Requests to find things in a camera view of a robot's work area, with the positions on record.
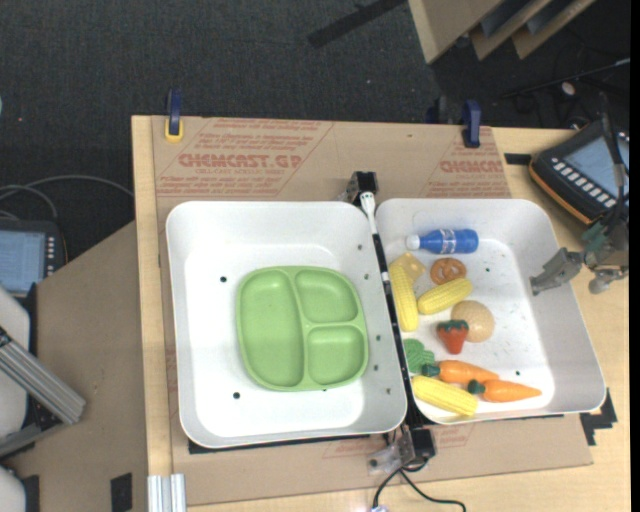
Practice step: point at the blue toy bottle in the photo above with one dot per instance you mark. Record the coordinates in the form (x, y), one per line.
(450, 241)

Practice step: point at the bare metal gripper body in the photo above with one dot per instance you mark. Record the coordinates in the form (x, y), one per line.
(612, 247)

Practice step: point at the yellow corn cob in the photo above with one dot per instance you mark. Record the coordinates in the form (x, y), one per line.
(442, 395)
(445, 296)
(405, 300)

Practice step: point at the orange pretzel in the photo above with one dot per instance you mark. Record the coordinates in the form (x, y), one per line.
(433, 271)

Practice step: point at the thin black and white rod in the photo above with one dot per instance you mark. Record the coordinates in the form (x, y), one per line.
(378, 245)

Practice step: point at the green broccoli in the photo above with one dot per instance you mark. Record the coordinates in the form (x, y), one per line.
(414, 355)

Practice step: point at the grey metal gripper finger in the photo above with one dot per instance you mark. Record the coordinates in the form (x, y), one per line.
(557, 272)
(602, 281)

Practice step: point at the brown cardboard board red print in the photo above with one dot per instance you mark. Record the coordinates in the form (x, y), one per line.
(250, 150)

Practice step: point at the orange carrot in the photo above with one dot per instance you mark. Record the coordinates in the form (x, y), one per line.
(460, 372)
(505, 391)

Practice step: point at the red strawberry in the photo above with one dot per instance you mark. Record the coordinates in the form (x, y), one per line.
(452, 340)

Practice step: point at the white plastic tray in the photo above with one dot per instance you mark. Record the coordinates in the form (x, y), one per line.
(210, 240)
(525, 225)

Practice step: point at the green divided plate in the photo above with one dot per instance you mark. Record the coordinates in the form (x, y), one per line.
(270, 325)

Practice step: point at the yellow cheese wedge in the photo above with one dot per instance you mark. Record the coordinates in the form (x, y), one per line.
(412, 262)

